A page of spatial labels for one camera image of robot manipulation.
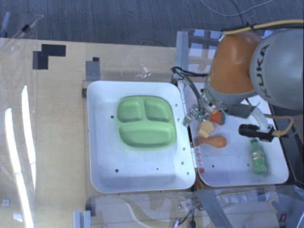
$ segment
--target toy bottle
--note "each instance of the toy bottle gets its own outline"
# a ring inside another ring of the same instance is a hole
[[[265,166],[263,152],[261,151],[261,149],[258,146],[257,139],[252,139],[250,142],[252,145],[251,158],[252,158],[252,163],[253,163],[253,167],[254,167],[254,173],[255,174],[264,174],[264,173],[266,173],[267,169]]]

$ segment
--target bottle cap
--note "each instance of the bottle cap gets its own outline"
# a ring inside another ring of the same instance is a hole
[[[251,143],[257,143],[258,141],[257,141],[257,139],[252,139],[250,142]]]

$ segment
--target green divided plate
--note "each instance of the green divided plate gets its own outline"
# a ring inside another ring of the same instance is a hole
[[[130,149],[163,149],[176,139],[171,107],[155,96],[123,98],[116,109],[116,127],[119,140]]]

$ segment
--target white tray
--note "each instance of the white tray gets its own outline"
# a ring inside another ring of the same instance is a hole
[[[204,87],[203,83],[195,84],[198,90]],[[195,95],[189,87],[184,90],[186,106],[188,109],[196,103]],[[265,114],[269,114],[269,106],[261,97],[255,96],[249,99],[253,105]],[[226,123],[223,126],[214,123],[215,130],[210,136],[222,135],[227,139],[227,146],[218,149],[209,144],[201,144],[200,151],[205,172],[200,175],[201,179],[212,187],[231,186],[252,186],[281,184],[288,179],[289,171],[283,150],[278,138],[272,142],[259,141],[265,157],[267,173],[262,175],[254,174],[251,161],[250,138],[238,134],[238,127],[241,124],[255,124],[257,122],[250,116],[242,119],[226,115]],[[199,136],[199,123],[193,121],[190,124],[193,139]]]
[[[172,108],[176,141],[166,149],[137,151],[124,147],[116,133],[115,111],[127,96],[157,96]],[[96,81],[87,89],[91,181],[100,192],[177,190],[192,186],[195,170],[181,93],[169,83]]]

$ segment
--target toy sink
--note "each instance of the toy sink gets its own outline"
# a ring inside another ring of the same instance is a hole
[[[175,142],[176,131],[169,104],[155,96],[123,98],[116,111],[117,135],[134,150],[156,150]]]
[[[181,93],[170,83],[87,89],[90,168],[103,193],[187,189],[195,181]]]

